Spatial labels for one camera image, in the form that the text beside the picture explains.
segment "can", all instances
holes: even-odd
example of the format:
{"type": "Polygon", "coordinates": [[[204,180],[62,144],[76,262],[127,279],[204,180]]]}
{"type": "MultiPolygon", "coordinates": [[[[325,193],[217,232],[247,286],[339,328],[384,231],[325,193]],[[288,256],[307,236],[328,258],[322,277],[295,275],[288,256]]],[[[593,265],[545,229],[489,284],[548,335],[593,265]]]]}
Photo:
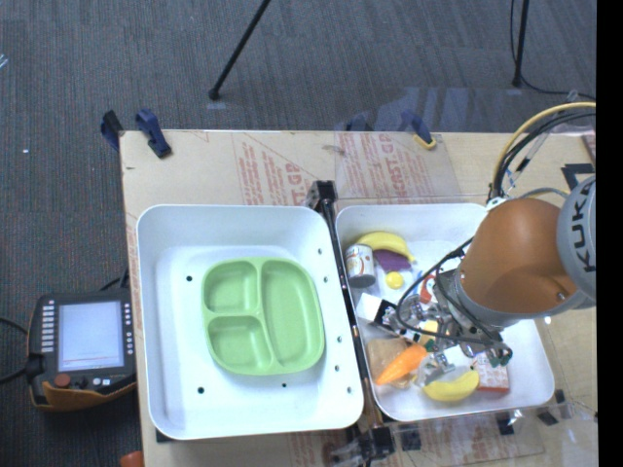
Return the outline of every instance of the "can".
{"type": "Polygon", "coordinates": [[[377,276],[374,272],[372,247],[366,244],[353,244],[345,253],[347,279],[351,287],[365,289],[374,285],[377,276]]]}

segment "carrot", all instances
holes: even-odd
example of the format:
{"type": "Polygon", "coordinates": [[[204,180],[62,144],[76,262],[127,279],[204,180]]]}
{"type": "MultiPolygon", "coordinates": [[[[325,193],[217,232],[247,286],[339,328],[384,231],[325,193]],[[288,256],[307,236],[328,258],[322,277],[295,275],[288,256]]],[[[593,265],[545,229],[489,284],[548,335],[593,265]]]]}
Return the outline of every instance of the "carrot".
{"type": "Polygon", "coordinates": [[[406,376],[420,365],[425,356],[426,349],[424,346],[417,343],[411,344],[387,364],[376,378],[375,383],[383,385],[406,376]]]}

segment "yellow ball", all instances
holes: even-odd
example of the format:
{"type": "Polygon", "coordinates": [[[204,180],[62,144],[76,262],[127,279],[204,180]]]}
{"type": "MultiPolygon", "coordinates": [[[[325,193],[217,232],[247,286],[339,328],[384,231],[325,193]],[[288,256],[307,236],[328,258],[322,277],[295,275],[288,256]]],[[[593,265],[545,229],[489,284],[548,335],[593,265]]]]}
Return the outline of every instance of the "yellow ball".
{"type": "Polygon", "coordinates": [[[390,271],[385,276],[385,284],[390,289],[400,289],[405,283],[405,279],[397,271],[390,271]]]}

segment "gray carpet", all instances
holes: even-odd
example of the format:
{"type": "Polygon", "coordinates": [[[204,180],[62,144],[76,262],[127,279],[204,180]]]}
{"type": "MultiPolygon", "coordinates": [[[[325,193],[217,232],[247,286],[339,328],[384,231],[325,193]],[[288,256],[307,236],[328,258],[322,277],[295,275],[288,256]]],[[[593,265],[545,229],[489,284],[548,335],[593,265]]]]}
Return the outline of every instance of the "gray carpet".
{"type": "MultiPolygon", "coordinates": [[[[127,263],[118,154],[99,133],[151,109],[162,128],[514,131],[577,90],[596,97],[597,0],[273,0],[220,89],[262,0],[0,0],[0,316],[27,326],[48,292],[97,290],[127,263]],[[530,88],[555,91],[545,93],[530,88]]],[[[0,325],[0,375],[25,337],[0,325]]],[[[140,449],[137,399],[41,413],[0,386],[0,465],[113,467],[140,449]]]]}

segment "green divided tray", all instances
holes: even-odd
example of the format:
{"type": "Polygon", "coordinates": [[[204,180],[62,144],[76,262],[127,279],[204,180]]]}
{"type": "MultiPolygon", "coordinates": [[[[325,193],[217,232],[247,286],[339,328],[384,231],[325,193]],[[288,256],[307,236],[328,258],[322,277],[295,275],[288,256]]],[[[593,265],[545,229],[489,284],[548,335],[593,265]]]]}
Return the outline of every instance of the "green divided tray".
{"type": "Polygon", "coordinates": [[[284,258],[238,258],[211,267],[203,277],[202,313],[212,358],[235,374],[300,372],[324,351],[313,280],[284,258]]]}

